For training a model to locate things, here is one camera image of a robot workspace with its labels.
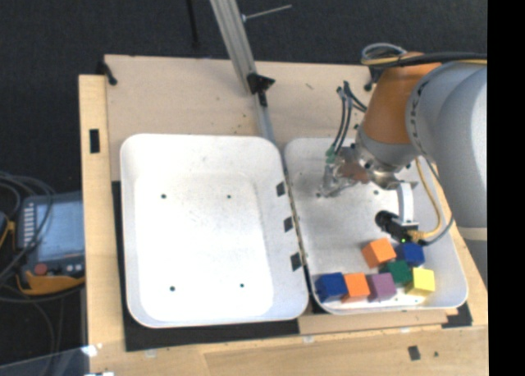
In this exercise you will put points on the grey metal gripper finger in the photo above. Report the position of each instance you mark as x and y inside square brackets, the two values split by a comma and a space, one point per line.
[329, 177]
[334, 191]

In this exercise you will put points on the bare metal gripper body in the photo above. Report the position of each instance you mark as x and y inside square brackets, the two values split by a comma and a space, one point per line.
[357, 171]

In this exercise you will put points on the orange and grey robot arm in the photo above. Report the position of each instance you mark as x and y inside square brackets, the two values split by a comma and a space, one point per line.
[447, 120]

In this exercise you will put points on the white plastic tray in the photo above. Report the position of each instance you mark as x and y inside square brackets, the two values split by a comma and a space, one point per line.
[205, 235]
[340, 226]

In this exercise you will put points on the orange cube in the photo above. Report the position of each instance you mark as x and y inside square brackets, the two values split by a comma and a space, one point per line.
[357, 285]
[378, 252]

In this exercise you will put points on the blue cube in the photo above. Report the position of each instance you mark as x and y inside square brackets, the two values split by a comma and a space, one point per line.
[411, 253]
[330, 286]

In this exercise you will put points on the green cube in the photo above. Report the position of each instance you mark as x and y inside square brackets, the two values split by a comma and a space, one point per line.
[398, 271]

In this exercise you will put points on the purple cube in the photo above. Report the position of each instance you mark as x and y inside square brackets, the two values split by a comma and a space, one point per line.
[382, 286]

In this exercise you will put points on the yellow cube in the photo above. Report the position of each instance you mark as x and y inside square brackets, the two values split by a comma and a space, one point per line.
[423, 281]

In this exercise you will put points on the pale wood board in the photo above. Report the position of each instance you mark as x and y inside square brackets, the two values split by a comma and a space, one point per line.
[184, 95]

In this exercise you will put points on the black cylinder on white bracket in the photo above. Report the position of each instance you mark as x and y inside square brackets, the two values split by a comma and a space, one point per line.
[406, 206]

